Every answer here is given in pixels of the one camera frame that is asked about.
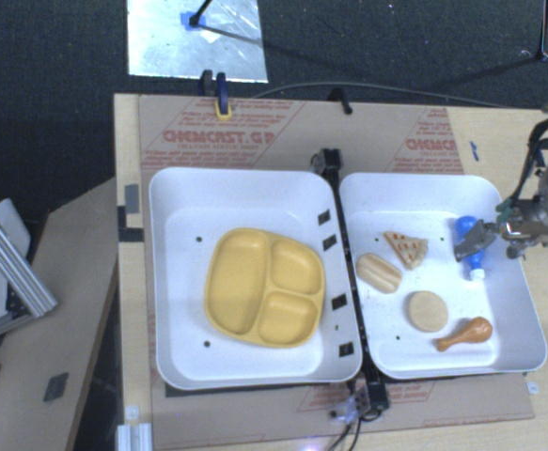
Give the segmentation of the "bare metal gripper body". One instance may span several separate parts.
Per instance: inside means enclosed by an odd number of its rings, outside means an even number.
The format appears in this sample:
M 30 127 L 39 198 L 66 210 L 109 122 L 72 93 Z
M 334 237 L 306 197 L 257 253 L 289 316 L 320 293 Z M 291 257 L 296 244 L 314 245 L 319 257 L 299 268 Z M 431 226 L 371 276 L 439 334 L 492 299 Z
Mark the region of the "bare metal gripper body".
M 522 257 L 529 247 L 548 247 L 548 198 L 512 201 L 496 207 L 500 236 L 509 243 L 507 257 Z

